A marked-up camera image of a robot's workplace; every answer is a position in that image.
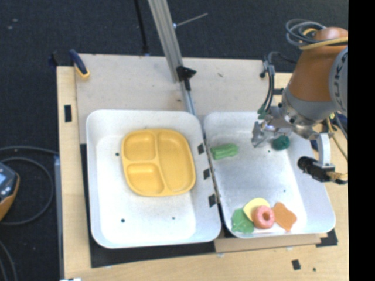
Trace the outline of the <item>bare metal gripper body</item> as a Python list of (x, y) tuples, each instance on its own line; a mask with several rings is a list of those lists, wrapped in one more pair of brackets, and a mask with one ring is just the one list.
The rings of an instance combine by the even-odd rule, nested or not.
[(271, 106), (261, 113), (261, 126), (265, 130), (277, 131), (280, 136), (295, 133), (304, 139), (314, 138), (314, 127), (319, 123), (299, 114), (289, 106)]

